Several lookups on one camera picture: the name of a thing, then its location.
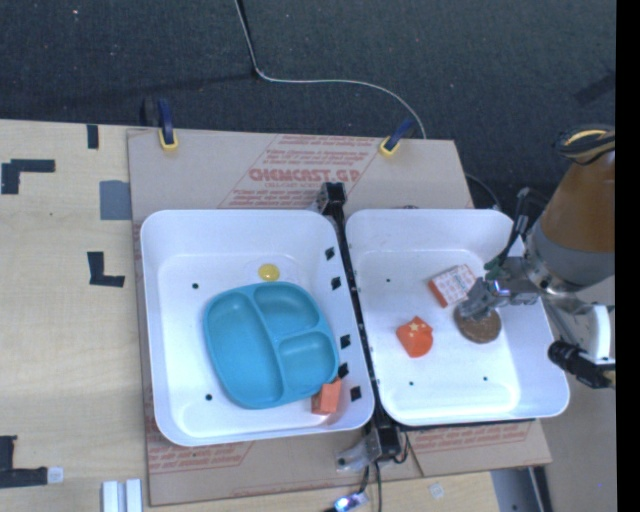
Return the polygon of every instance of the divided blue plate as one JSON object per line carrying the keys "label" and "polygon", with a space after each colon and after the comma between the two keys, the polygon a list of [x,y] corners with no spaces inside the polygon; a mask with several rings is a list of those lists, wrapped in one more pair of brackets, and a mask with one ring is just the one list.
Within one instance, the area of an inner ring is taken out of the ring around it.
{"label": "divided blue plate", "polygon": [[214,297],[204,313],[209,356],[227,395],[250,409],[317,393],[335,379],[338,352],[311,295],[287,282],[258,283]]}

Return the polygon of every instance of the cardboard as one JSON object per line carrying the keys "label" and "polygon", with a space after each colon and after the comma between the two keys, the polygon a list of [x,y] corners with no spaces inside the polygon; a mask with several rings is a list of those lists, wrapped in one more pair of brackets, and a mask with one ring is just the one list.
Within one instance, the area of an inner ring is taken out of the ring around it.
{"label": "cardboard", "polygon": [[[162,436],[153,418],[140,227],[164,209],[313,209],[321,184],[334,181],[345,185],[347,216],[364,208],[469,208],[454,143],[406,140],[388,157],[374,138],[181,130],[179,141],[163,151],[157,129],[128,131],[150,503],[359,485],[361,474],[339,472],[335,462],[361,439],[359,430],[199,448]],[[385,465],[384,480],[550,461],[538,421],[430,429],[407,439],[407,460]]]}

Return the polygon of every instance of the dark fabric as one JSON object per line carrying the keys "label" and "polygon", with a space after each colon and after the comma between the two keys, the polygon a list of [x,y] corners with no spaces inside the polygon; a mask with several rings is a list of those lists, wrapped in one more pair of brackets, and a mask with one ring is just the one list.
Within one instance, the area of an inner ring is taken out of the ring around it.
{"label": "dark fabric", "polygon": [[[551,194],[556,136],[615,124],[615,0],[245,0],[261,69],[391,89],[511,214]],[[351,84],[258,80],[233,0],[0,4],[0,117],[138,124],[166,97],[180,128],[386,136],[408,116]],[[479,207],[492,201],[470,182]]]}

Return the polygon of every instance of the light wood surface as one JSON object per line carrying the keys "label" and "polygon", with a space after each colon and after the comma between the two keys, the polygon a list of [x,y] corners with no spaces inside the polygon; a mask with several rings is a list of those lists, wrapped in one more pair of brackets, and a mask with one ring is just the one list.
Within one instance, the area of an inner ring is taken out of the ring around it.
{"label": "light wood surface", "polygon": [[[146,460],[130,221],[102,221],[99,183],[128,181],[126,127],[0,121],[0,161],[55,159],[0,195],[0,435],[14,466],[62,466],[64,482],[0,489],[1,510],[100,510],[103,481],[139,478]],[[123,288],[89,285],[87,252]],[[443,496],[432,494],[438,484]],[[163,511],[319,511],[354,489],[166,506]],[[377,490],[368,489],[376,510]],[[489,473],[389,482],[383,510],[497,511]]]}

